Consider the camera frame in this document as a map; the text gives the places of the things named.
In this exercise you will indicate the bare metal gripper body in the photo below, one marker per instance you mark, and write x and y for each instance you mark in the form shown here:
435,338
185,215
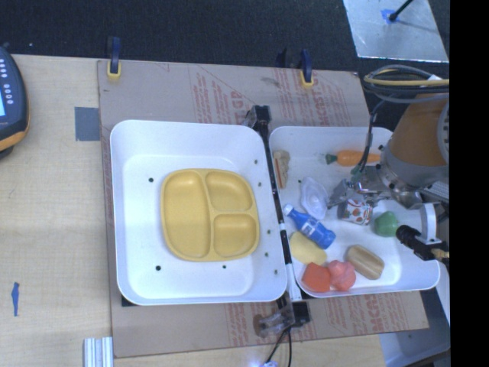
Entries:
397,189

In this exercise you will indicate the yellow divided plate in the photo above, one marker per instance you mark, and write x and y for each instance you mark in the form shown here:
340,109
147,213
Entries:
187,212

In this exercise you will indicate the yellow toy potato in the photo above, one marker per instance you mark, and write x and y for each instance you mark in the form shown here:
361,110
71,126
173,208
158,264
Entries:
303,249

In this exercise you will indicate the white plastic tray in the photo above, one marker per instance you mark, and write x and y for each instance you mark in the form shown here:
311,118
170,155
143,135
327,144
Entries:
305,143
141,224

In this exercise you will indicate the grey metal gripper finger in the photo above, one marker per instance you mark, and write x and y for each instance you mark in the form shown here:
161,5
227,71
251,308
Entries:
364,199
337,193

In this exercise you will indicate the pink toy lump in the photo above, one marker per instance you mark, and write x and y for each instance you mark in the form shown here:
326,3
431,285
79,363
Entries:
342,275

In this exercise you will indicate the tan toy bread slice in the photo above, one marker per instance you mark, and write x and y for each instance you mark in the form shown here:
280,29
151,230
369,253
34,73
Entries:
282,163

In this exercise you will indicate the clear plastic packet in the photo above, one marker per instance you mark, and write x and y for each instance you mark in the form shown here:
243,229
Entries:
313,199

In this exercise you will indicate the tan toy bread roll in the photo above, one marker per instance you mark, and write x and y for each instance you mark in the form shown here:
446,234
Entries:
364,262

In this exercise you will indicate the green toy pepper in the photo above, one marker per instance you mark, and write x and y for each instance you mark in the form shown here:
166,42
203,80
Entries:
386,225

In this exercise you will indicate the orange toy carrot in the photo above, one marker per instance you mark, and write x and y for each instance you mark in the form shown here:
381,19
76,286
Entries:
349,158

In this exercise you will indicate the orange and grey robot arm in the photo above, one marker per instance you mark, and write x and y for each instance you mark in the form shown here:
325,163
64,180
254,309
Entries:
418,136

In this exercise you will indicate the white can with red print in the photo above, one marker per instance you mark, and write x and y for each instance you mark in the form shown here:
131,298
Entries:
357,214

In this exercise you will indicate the black cylinder on white bracket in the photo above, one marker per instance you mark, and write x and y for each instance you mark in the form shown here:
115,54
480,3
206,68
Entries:
418,243

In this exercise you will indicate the orange cube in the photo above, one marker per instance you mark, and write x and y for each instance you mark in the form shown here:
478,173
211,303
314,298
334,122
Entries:
316,277

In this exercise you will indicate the blue plastic bottle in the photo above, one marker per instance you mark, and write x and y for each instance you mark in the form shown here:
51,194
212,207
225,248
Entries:
311,228

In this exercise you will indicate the thin black and white rod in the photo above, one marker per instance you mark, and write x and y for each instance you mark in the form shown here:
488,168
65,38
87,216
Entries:
284,239

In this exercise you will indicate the brown cardboard board red print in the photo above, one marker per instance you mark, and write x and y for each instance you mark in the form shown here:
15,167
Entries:
172,90

